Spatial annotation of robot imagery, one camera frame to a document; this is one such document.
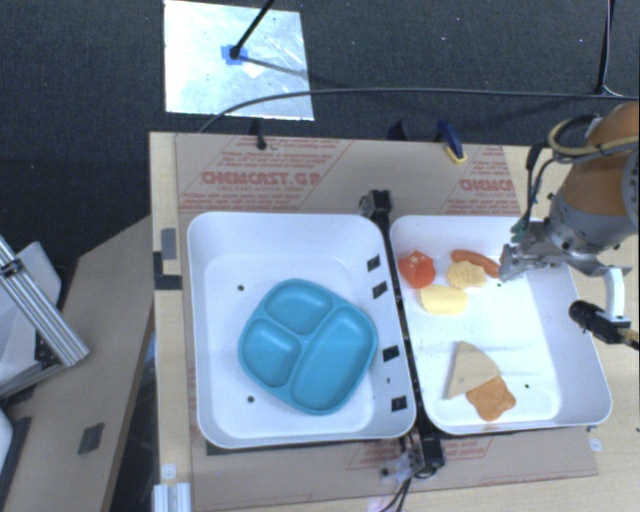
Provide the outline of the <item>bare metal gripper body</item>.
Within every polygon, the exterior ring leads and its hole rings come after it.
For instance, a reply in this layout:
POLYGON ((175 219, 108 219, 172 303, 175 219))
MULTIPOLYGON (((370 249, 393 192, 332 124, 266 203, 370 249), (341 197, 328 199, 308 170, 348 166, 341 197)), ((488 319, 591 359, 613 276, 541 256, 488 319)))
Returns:
POLYGON ((582 274, 603 274, 606 265, 599 261, 601 247, 591 244, 570 227, 550 219, 530 221, 526 228, 518 221, 512 228, 509 245, 513 258, 539 258, 543 268, 568 265, 582 274))

